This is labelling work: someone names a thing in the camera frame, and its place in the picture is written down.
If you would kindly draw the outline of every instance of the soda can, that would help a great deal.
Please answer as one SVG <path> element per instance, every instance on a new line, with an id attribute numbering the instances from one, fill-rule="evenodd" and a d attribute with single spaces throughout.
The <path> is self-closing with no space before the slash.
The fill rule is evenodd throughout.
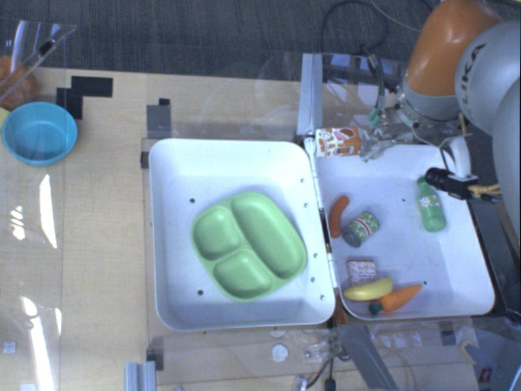
<path id="1" fill-rule="evenodd" d="M 342 228 L 342 237 L 349 245 L 359 248 L 379 228 L 379 221 L 374 214 L 363 212 Z"/>

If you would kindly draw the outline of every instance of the green plate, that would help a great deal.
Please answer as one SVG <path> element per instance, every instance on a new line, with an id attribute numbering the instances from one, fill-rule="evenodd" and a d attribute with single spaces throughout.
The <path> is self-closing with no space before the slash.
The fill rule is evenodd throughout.
<path id="1" fill-rule="evenodd" d="M 295 227 L 266 195 L 246 191 L 202 212 L 192 244 L 221 291 L 236 301 L 261 298 L 305 268 L 307 253 Z"/>

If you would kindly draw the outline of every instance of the yellow banana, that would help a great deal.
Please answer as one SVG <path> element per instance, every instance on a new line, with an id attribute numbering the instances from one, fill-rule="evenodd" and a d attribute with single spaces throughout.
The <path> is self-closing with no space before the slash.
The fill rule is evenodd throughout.
<path id="1" fill-rule="evenodd" d="M 353 285 L 344 290 L 344 297 L 353 301 L 376 300 L 392 291 L 392 277 L 388 276 L 372 283 Z"/>

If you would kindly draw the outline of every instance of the gray carpet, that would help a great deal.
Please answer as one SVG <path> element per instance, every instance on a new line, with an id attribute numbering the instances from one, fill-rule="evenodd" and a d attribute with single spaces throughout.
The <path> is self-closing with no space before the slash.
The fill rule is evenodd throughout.
<path id="1" fill-rule="evenodd" d="M 282 51 L 316 52 L 328 9 L 343 0 L 0 0 L 0 17 L 76 24 L 67 66 L 118 71 L 247 76 Z M 419 0 L 375 0 L 389 15 L 419 28 Z M 439 0 L 426 0 L 434 6 Z M 506 19 L 519 8 L 495 5 Z M 323 50 L 354 53 L 372 46 L 406 61 L 418 34 L 369 7 L 348 4 L 329 16 Z M 61 59 L 49 59 L 60 64 Z"/>

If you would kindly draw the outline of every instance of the carrot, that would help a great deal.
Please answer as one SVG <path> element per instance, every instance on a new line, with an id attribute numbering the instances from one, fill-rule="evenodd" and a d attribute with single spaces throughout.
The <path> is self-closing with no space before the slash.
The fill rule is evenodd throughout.
<path id="1" fill-rule="evenodd" d="M 349 198 L 346 195 L 342 195 L 331 207 L 329 212 L 329 232 L 332 238 L 340 237 L 340 217 L 342 212 L 348 207 Z"/>
<path id="2" fill-rule="evenodd" d="M 401 308 L 405 303 L 409 302 L 418 291 L 422 289 L 422 285 L 417 283 L 405 288 L 392 291 L 385 296 L 380 297 L 379 302 L 369 304 L 369 311 L 372 315 L 377 314 L 380 310 L 394 311 Z"/>

